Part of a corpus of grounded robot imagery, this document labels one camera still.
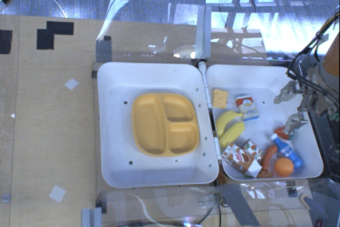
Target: orange ball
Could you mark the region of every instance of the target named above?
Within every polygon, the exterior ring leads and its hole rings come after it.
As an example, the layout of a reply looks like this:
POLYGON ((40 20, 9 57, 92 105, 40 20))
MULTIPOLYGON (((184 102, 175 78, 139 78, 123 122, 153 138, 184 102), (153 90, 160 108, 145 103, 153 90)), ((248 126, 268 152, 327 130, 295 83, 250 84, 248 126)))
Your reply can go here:
POLYGON ((290 159, 282 157, 275 162, 274 169, 278 175, 287 177, 292 174, 294 170, 294 164, 290 159))

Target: yellow sponge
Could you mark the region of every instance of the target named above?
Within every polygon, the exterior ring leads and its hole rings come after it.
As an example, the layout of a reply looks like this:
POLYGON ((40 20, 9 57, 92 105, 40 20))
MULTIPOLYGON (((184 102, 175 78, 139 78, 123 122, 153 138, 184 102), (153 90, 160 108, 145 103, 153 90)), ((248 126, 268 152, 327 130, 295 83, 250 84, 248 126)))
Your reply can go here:
POLYGON ((212 94, 212 106, 216 108, 225 109, 227 107, 227 99, 229 92, 219 89, 214 89, 212 94))

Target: white square marker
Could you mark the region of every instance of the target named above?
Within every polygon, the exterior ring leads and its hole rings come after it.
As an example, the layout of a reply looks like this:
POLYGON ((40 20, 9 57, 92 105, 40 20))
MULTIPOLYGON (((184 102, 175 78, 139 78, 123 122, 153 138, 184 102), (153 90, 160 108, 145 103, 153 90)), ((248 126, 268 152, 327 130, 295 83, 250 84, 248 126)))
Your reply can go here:
POLYGON ((64 198, 65 193, 66 193, 66 190, 65 190, 65 189, 62 189, 62 188, 59 187, 59 186, 54 186, 54 188, 52 189, 51 193, 49 194, 49 197, 50 197, 52 200, 55 200, 55 201, 57 201, 58 203, 61 203, 61 201, 62 201, 63 198, 64 198))
POLYGON ((79 84, 79 82, 77 82, 75 79, 71 79, 67 83, 65 83, 64 85, 67 88, 69 88, 69 90, 73 90, 74 87, 76 87, 78 84, 79 84))

